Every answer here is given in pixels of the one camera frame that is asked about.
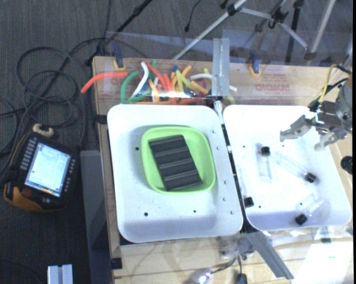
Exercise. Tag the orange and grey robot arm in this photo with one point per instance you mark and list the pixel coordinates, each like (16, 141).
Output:
(347, 96)

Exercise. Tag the long orange foam tube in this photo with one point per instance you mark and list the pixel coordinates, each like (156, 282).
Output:
(107, 77)

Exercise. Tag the black cylinder on white bracket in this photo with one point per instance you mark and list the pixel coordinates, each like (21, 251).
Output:
(347, 164)

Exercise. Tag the white plastic tray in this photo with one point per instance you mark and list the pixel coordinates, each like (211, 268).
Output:
(172, 211)
(284, 200)

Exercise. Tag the green square plate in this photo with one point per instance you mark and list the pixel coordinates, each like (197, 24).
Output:
(148, 164)

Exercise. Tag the dark grey ribbed block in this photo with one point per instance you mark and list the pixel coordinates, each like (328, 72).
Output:
(175, 161)

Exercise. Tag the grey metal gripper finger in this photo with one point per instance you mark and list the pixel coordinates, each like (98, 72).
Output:
(327, 139)
(297, 127)

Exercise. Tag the green foam tube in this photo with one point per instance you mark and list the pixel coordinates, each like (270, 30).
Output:
(124, 86)

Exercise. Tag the clear plastic bottle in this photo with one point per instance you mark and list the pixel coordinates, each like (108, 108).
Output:
(245, 191)
(265, 164)
(293, 166)
(312, 207)

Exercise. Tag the silver metal tripod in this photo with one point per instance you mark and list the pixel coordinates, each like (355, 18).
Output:
(255, 12)

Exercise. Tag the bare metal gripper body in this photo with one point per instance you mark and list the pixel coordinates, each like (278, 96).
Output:
(331, 118)

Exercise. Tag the white foam tube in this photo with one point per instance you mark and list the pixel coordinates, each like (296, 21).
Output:
(143, 82)
(201, 76)

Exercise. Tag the yellow foam tube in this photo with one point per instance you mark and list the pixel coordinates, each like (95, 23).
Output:
(186, 83)

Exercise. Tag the red foam tube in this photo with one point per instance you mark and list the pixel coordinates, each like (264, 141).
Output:
(155, 71)

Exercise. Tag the brown cardboard board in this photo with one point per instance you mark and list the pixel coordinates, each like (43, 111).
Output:
(172, 256)

